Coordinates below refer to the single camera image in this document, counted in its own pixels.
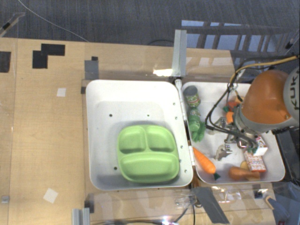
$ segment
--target black square marker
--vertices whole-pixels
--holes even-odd
[[[41,51],[33,51],[32,68],[48,68],[48,56],[42,55]]]
[[[0,73],[8,73],[11,52],[0,52]]]
[[[85,94],[85,90],[86,90],[86,87],[81,87],[80,93],[81,93],[81,94]]]
[[[65,45],[42,43],[41,52],[43,56],[47,56],[47,55],[65,56]]]

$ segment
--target toy carrot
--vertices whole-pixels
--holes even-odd
[[[260,175],[259,172],[250,172],[249,170],[240,168],[240,167],[231,167],[229,169],[229,177],[233,180],[241,180],[243,178],[246,178],[247,176],[259,179]]]
[[[216,166],[200,151],[193,147],[194,155],[197,161],[200,163],[203,170],[207,173],[213,174],[215,180],[217,180],[220,175],[216,173]]]

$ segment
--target wooden surface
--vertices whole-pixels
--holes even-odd
[[[48,69],[32,69],[32,51],[40,50],[42,43],[65,44],[66,54],[49,56]],[[0,141],[0,192],[10,195],[9,204],[1,204],[0,224],[68,225],[72,209],[82,209],[88,196],[95,201],[93,222],[155,217],[162,211],[173,217],[181,213],[174,202],[184,193],[180,189],[108,193],[93,187],[85,156],[85,100],[81,95],[84,60],[90,60],[91,56],[98,56],[100,76],[125,79],[134,70],[136,77],[147,74],[155,79],[153,69],[171,68],[172,48],[1,38],[0,51],[4,50],[17,51],[17,56],[16,61],[12,60],[16,72],[0,74],[0,135],[5,138]],[[187,60],[187,67],[195,69],[189,71],[192,76],[199,75],[197,69],[207,69],[207,75],[220,70],[221,77],[229,77],[233,72],[228,51],[188,49],[187,54],[192,57]],[[214,65],[206,59],[205,66],[211,68],[197,68],[201,57],[213,56],[224,58],[227,64]],[[66,88],[65,97],[57,97],[58,88]],[[14,119],[4,116],[4,108]],[[48,188],[58,193],[54,203],[43,199]],[[226,189],[230,193],[241,188]],[[274,224],[272,212],[264,201],[253,199],[251,186],[242,190],[240,199],[232,196],[232,200],[221,204],[232,224]],[[223,199],[219,191],[214,193]],[[203,209],[197,209],[197,221],[210,224]],[[192,223],[191,210],[181,223]]]

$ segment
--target yellow cable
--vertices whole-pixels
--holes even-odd
[[[232,83],[232,81],[233,81],[233,79],[234,79],[234,76],[235,76],[236,74],[238,74],[238,73],[239,73],[241,70],[243,70],[243,69],[251,68],[251,67],[258,67],[258,66],[274,66],[274,65],[277,65],[277,64],[280,64],[280,63],[284,63],[284,62],[289,62],[289,61],[292,61],[292,60],[296,60],[296,59],[298,59],[298,58],[299,58],[298,56],[292,56],[292,57],[284,58],[284,59],[281,59],[281,60],[278,60],[278,61],[274,61],[274,62],[254,63],[254,64],[250,64],[250,65],[241,67],[241,68],[239,68],[238,70],[236,70],[235,73],[231,76],[230,81],[229,81],[229,84]]]

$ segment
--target green plate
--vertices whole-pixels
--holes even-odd
[[[123,129],[118,137],[118,162],[123,177],[138,183],[169,181],[179,172],[173,134],[155,125]]]

